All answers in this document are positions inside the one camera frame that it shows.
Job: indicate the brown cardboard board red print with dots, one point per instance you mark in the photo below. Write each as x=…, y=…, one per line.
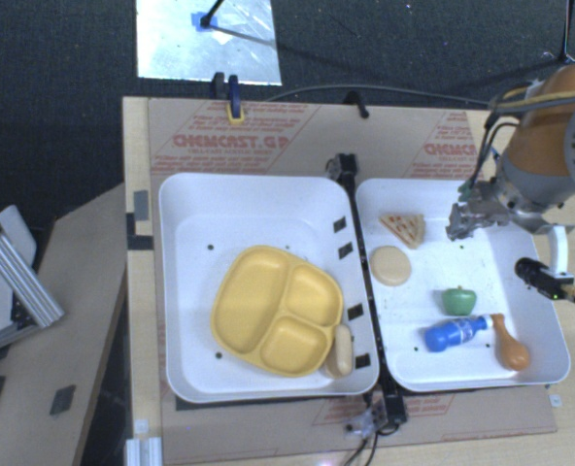
x=268, y=139

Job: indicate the green apple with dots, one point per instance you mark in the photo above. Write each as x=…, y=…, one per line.
x=458, y=301

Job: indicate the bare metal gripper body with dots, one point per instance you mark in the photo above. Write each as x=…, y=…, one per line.
x=503, y=207

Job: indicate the round beige biscuit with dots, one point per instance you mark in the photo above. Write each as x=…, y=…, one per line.
x=390, y=266

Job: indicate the beige bread roll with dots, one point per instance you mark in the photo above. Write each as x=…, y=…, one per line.
x=342, y=352

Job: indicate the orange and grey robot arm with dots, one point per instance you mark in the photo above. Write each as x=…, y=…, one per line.
x=542, y=143

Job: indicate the white plastic tray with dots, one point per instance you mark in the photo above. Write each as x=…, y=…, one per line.
x=205, y=221
x=462, y=367

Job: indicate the brown chicken drumstick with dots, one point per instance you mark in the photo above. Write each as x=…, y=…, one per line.
x=510, y=350

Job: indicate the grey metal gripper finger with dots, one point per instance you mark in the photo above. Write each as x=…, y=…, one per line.
x=473, y=226
x=453, y=225

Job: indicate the pizza slice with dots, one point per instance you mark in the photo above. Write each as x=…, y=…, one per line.
x=405, y=227

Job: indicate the yellow divided plate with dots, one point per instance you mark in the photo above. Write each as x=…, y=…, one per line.
x=268, y=304

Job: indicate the thin black rod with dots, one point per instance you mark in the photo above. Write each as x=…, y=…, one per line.
x=362, y=260

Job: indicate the black cylinder on white bracket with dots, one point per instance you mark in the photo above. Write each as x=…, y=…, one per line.
x=545, y=272

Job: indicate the blue bottle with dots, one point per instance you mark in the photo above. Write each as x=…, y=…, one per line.
x=450, y=335

